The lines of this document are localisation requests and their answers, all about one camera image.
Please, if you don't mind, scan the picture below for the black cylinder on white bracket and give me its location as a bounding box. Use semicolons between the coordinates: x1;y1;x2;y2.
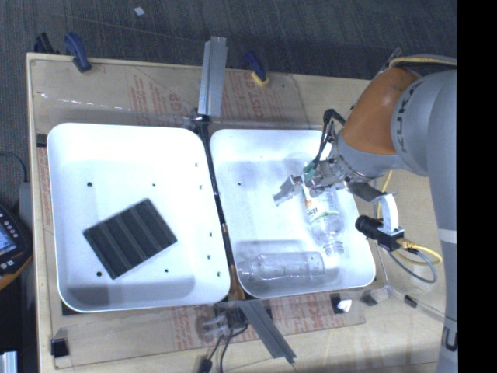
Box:
354;191;405;253

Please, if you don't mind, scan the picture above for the brown cardboard board, red print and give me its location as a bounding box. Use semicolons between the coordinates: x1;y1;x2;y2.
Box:
30;58;368;369

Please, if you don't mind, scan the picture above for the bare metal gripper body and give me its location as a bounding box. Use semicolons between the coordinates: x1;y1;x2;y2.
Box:
301;158;374;193

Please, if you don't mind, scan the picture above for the clear plastic bottle with label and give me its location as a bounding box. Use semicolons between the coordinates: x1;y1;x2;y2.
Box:
301;186;347;259

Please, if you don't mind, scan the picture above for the black ribbed rectangular pad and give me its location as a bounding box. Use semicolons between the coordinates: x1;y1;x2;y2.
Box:
82;197;179;281

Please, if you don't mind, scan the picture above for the black block with thin wires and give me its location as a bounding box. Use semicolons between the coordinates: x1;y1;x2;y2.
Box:
214;302;250;329

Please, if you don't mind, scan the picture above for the white plastic tray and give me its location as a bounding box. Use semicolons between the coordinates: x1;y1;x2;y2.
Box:
208;128;377;300
46;122;232;314

